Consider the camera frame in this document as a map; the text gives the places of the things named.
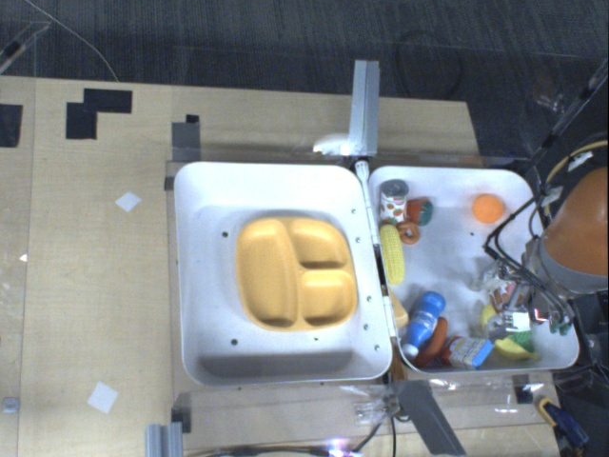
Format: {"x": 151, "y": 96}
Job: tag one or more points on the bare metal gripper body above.
{"x": 516, "y": 319}

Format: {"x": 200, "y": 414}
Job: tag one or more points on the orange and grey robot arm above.
{"x": 578, "y": 226}

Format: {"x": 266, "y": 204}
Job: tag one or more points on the green toy vegetable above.
{"x": 522, "y": 338}

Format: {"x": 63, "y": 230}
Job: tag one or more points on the yellow lemon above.
{"x": 488, "y": 316}

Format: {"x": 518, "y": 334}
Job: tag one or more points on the white and brown packet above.
{"x": 500, "y": 294}

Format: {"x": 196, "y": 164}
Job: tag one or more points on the yellow banana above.
{"x": 511, "y": 350}

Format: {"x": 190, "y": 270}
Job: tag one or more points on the blue and white carton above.
{"x": 468, "y": 352}

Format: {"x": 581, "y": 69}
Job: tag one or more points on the red sausage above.
{"x": 434, "y": 345}

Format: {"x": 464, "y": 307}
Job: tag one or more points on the white plastic tray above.
{"x": 452, "y": 260}
{"x": 204, "y": 274}

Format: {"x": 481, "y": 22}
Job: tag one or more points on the blue bottle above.
{"x": 423, "y": 322}

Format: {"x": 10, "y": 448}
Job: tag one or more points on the orange ball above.
{"x": 488, "y": 208}

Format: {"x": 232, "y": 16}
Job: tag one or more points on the yellow bread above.
{"x": 399, "y": 313}

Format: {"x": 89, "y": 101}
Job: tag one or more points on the brown doughnut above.
{"x": 410, "y": 235}

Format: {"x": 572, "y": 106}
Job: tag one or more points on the yellow corn cob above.
{"x": 392, "y": 255}

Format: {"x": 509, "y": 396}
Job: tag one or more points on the red strawberry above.
{"x": 421, "y": 211}

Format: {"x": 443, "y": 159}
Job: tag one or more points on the white can with orange print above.
{"x": 393, "y": 205}

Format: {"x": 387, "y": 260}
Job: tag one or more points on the yellow divided plate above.
{"x": 269, "y": 274}

